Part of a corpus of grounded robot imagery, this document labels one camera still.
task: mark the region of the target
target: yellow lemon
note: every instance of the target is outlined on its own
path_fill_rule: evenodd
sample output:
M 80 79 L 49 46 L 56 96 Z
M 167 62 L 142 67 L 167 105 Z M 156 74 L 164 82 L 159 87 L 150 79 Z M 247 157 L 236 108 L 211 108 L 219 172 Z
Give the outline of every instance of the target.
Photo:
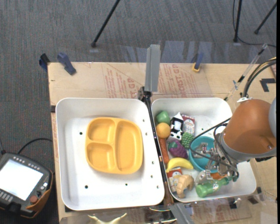
M 156 126 L 156 131 L 159 138 L 166 139 L 170 136 L 171 128 L 167 123 L 162 122 Z

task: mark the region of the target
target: blue bowl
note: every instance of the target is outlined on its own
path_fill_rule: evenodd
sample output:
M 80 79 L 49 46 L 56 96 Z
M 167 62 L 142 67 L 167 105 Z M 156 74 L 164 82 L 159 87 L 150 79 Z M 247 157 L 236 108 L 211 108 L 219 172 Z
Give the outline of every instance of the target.
M 214 148 L 214 139 L 210 138 L 208 136 L 200 136 L 197 139 L 195 139 L 192 144 L 191 148 L 193 150 L 196 150 L 196 148 L 201 144 L 201 143 L 207 143 L 207 150 L 210 150 L 211 148 Z M 200 158 L 194 158 L 192 155 L 192 151 L 189 150 L 189 160 L 191 164 L 193 165 L 194 169 L 198 171 L 203 171 L 205 170 L 205 166 L 207 165 L 209 159 L 200 157 Z M 212 169 L 210 170 L 211 173 L 216 173 L 218 170 L 217 169 Z

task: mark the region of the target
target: carrot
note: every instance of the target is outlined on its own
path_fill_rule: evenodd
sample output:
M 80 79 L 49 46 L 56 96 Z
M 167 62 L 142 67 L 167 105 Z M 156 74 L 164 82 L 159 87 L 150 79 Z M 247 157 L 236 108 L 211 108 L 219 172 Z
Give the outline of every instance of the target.
M 167 164 L 169 162 L 170 158 L 169 158 L 169 154 L 168 154 L 166 139 L 159 137 L 158 142 L 159 142 L 160 151 L 163 156 L 163 161 L 165 164 Z

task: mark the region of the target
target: yellow divided plate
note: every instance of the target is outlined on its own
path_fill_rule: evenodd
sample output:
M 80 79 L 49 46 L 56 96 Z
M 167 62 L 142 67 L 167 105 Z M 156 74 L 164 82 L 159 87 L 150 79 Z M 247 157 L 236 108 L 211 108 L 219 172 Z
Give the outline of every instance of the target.
M 136 172 L 143 161 L 140 128 L 126 119 L 94 118 L 87 127 L 86 159 L 92 168 L 101 172 Z

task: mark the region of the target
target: white tray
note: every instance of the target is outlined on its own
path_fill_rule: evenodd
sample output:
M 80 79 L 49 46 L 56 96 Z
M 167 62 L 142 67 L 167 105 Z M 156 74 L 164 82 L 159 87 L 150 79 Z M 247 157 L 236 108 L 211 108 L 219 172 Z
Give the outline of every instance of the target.
M 136 123 L 142 132 L 143 163 L 128 175 L 108 174 L 89 166 L 86 129 L 96 117 Z M 151 206 L 165 195 L 158 154 L 146 105 L 137 99 L 65 98 L 56 106 L 61 196 L 72 210 Z
M 221 98 L 160 98 L 152 103 L 151 109 L 154 118 L 163 110 L 166 110 L 170 117 L 173 117 L 178 112 L 193 116 L 195 118 L 195 136 L 232 116 L 230 106 Z M 220 133 L 223 129 L 224 127 L 218 128 L 216 133 Z M 214 130 L 211 130 L 204 134 L 204 136 L 213 138 L 213 132 Z M 218 192 L 210 196 L 198 197 L 195 188 L 191 191 L 185 190 L 185 198 L 179 198 L 176 192 L 171 192 L 171 194 L 180 202 L 196 202 L 223 197 L 244 196 L 253 193 L 256 189 L 256 180 L 250 163 L 239 163 L 237 169 L 239 172 L 237 181 L 230 181 L 228 185 L 222 186 Z M 181 170 L 183 174 L 190 174 L 194 179 L 199 173 L 195 169 L 181 168 Z

